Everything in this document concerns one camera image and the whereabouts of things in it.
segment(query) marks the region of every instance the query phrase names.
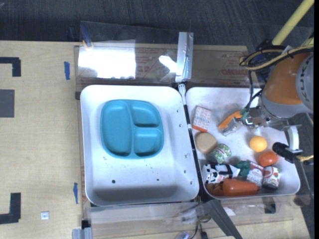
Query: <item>green can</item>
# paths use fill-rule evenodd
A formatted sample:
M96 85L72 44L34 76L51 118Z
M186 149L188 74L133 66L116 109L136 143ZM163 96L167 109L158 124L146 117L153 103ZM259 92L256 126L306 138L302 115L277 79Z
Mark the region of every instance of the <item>green can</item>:
M206 158L210 162L222 164L230 156L230 148L226 144L220 143L207 155Z

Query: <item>tin can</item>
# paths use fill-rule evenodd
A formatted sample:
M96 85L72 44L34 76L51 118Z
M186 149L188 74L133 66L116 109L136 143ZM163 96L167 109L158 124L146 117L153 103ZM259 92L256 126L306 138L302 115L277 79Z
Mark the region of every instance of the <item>tin can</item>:
M212 152L210 152L207 155L207 160L213 163L221 164L223 163L227 158L231 156L230 148L223 143L220 143L216 146L216 148L213 149Z
M267 166L264 169L263 188L269 190L277 190L279 186L279 180L281 176L281 170L274 166Z

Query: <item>tan round object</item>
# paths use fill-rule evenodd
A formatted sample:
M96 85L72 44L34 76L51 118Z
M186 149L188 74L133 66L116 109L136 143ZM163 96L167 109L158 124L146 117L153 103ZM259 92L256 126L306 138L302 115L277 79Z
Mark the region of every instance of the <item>tan round object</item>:
M217 146L217 140L210 133L199 133L195 137L195 144L201 153L208 154Z

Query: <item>red and white can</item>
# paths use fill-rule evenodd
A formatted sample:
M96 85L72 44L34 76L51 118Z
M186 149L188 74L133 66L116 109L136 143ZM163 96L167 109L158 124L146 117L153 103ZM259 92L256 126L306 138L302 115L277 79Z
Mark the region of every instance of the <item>red and white can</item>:
M274 166L267 166L264 168L263 188L269 190L277 190L281 170Z

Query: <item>yellow pole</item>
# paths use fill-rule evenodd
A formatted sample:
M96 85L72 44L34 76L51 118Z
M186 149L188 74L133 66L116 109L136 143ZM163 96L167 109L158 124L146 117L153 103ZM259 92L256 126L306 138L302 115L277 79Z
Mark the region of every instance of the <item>yellow pole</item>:
M303 0L299 7L295 10L293 15L288 19L283 28L279 31L279 33L275 36L272 41L273 45L281 45L282 42L286 39L286 37L290 34L290 32L294 29L294 27L298 24L298 22L303 18L306 12L313 6L315 0Z

